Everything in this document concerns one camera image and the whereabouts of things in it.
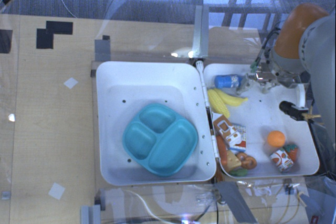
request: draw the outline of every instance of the orange ball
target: orange ball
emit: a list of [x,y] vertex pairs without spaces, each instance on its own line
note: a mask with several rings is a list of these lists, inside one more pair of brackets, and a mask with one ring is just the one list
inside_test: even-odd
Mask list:
[[282,147],[286,137],[281,131],[271,131],[267,136],[267,143],[273,147]]

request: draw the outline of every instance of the black square marker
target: black square marker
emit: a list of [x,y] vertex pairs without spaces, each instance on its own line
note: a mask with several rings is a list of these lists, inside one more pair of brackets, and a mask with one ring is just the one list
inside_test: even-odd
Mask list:
[[54,22],[47,21],[47,34],[72,35],[72,22]]
[[12,30],[0,29],[0,54],[8,54],[12,47]]
[[37,49],[53,49],[54,48],[54,35],[48,34],[46,29],[37,29],[36,48]]
[[2,0],[2,2],[7,5],[9,2],[11,2],[11,0]]

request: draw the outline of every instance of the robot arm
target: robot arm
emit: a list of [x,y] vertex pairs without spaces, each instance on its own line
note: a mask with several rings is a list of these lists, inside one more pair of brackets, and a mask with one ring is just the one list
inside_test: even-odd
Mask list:
[[290,13],[266,63],[246,76],[237,93],[245,91],[251,79],[292,88],[305,70],[326,129],[335,135],[335,15],[317,5],[301,4]]

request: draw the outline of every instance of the yellow banana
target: yellow banana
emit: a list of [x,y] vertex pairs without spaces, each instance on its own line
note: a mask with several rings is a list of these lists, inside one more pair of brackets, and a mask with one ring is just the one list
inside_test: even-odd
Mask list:
[[208,97],[209,102],[216,113],[222,114],[227,118],[230,117],[229,110],[227,109],[226,105],[221,100],[217,92],[215,92],[213,89],[208,90]]
[[220,89],[214,89],[214,91],[219,95],[221,100],[227,105],[240,106],[243,102],[248,100],[247,97],[246,98],[235,97],[223,92]]

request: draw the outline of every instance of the blue divided plate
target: blue divided plate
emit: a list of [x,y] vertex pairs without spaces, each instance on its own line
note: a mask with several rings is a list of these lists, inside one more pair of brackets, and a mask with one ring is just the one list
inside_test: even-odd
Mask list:
[[197,130],[187,119],[161,104],[144,107],[124,131],[126,152],[158,176],[177,173],[194,151]]

